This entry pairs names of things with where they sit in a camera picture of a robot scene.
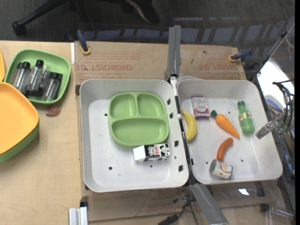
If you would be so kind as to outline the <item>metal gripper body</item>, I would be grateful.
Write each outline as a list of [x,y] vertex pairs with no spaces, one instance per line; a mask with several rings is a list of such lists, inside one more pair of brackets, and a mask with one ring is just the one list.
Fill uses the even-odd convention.
[[267,124],[267,129],[269,131],[287,131],[288,126],[288,115],[287,113],[283,112],[274,117],[270,122]]

